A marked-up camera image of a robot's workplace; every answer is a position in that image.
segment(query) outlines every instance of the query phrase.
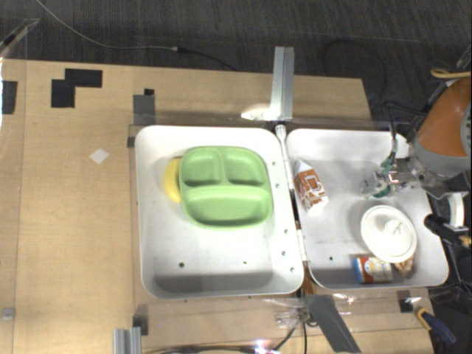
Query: black tape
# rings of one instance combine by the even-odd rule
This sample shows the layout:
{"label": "black tape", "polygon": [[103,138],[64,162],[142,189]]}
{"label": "black tape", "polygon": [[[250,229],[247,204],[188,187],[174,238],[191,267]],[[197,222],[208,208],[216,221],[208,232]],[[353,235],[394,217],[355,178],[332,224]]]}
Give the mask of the black tape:
{"label": "black tape", "polygon": [[13,114],[16,107],[16,95],[18,93],[18,82],[17,81],[2,81],[3,94],[1,96],[1,113],[2,114]]}
{"label": "black tape", "polygon": [[398,305],[401,313],[412,313],[413,303],[412,295],[408,290],[397,291]]}
{"label": "black tape", "polygon": [[53,80],[51,85],[52,108],[75,108],[75,87],[65,80]]}
{"label": "black tape", "polygon": [[149,333],[148,318],[146,316],[133,316],[133,327],[140,327],[141,336],[147,336]]}
{"label": "black tape", "polygon": [[8,35],[4,40],[3,40],[3,45],[4,46],[8,46],[9,44],[11,44],[16,38],[16,35],[15,34],[10,34]]}
{"label": "black tape", "polygon": [[133,122],[135,125],[156,124],[156,99],[145,94],[133,95]]}
{"label": "black tape", "polygon": [[102,81],[103,71],[66,68],[66,83],[68,86],[102,88]]}
{"label": "black tape", "polygon": [[129,136],[128,143],[127,143],[128,148],[134,148],[135,141],[136,141],[136,138],[134,136]]}

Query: wooden table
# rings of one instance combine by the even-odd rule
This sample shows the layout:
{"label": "wooden table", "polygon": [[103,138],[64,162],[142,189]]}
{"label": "wooden table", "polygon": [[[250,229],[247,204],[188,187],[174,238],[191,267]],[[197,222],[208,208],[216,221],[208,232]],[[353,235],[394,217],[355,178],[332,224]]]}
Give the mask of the wooden table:
{"label": "wooden table", "polygon": [[[76,88],[75,108],[51,108],[51,80],[63,79],[65,68],[103,70],[103,87]],[[14,320],[0,320],[0,353],[111,353],[114,328],[129,328],[135,312],[127,148],[133,95],[154,89],[158,114],[239,114],[269,102],[271,75],[21,60],[5,60],[2,72],[18,81],[19,102],[0,130],[0,308],[16,311]],[[369,120],[360,80],[297,76],[294,91],[298,117]],[[89,156],[100,148],[110,156],[97,164]],[[183,324],[183,302],[154,302]],[[421,302],[431,310],[427,298]],[[201,303],[198,329],[218,330]],[[413,315],[388,306],[346,316],[363,353],[432,353]],[[267,325],[261,332],[270,338],[286,334]],[[318,328],[309,335],[309,353],[331,353]],[[296,331],[283,352],[302,346]]]}

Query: gray carpet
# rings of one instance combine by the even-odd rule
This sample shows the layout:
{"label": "gray carpet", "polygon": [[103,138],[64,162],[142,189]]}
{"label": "gray carpet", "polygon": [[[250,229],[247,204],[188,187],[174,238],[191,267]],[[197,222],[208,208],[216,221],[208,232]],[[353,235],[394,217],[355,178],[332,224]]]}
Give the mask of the gray carpet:
{"label": "gray carpet", "polygon": [[[274,46],[293,46],[297,74],[362,77],[379,119],[385,118],[382,100],[421,108],[437,85],[431,65],[453,65],[471,42],[471,0],[41,1],[98,41],[185,46],[242,71],[271,72]],[[194,54],[105,49],[64,28],[33,0],[0,0],[0,35],[23,18],[41,19],[29,38],[30,59],[226,69]],[[339,39],[355,44],[331,47],[323,66],[320,52]]]}

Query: small carton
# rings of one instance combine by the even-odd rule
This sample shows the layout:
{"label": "small carton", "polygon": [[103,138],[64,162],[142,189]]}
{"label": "small carton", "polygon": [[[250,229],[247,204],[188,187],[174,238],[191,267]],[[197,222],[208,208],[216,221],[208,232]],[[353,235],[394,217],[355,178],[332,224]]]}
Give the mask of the small carton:
{"label": "small carton", "polygon": [[294,166],[294,175],[296,194],[299,196],[305,211],[325,207],[328,197],[315,170],[303,161],[298,160]]}

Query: white tag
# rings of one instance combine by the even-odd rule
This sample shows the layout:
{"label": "white tag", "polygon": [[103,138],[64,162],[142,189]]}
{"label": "white tag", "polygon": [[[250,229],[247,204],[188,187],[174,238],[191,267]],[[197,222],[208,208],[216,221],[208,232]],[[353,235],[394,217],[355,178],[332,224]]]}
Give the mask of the white tag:
{"label": "white tag", "polygon": [[92,159],[97,164],[102,164],[103,161],[109,156],[110,156],[110,153],[103,150],[102,148],[99,148],[98,150],[96,150],[90,155],[90,159]]}

